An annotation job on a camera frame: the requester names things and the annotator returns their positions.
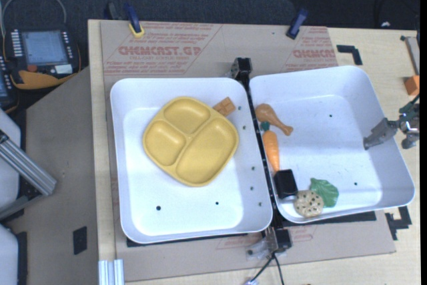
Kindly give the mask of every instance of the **white tray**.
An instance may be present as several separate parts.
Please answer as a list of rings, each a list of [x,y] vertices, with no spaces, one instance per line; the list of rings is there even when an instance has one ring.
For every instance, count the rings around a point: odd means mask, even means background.
[[[200,188],[179,183],[145,154],[142,135],[169,101],[194,97],[210,106],[230,97],[239,146],[227,166]],[[244,88],[228,78],[122,79],[110,93],[121,226],[140,244],[264,230],[272,203]]]
[[[253,78],[250,86],[255,108],[268,103],[294,127],[290,136],[271,128],[279,138],[281,169],[292,169],[299,190],[317,178],[340,193],[333,208],[313,218],[300,216],[293,198],[281,200],[276,194],[285,219],[303,224],[412,201],[414,184],[395,140],[364,149],[363,138],[384,113],[363,70],[345,66],[265,75]],[[398,109],[390,119],[397,117]]]

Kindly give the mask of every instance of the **blue clamp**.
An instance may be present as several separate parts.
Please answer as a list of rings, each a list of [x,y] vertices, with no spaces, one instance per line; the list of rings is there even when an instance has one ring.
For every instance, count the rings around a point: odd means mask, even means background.
[[[300,26],[307,19],[308,11],[305,9],[300,9],[297,16],[292,20],[291,26],[286,32],[286,35],[292,39],[296,38],[298,32],[300,32]]]
[[[130,22],[129,28],[131,29],[133,35],[136,38],[142,37],[144,34],[144,29],[141,26],[141,24],[139,23],[139,19],[138,19],[138,16],[136,15],[135,9],[131,5],[129,5],[128,3],[125,3],[123,8],[127,14],[128,20]]]

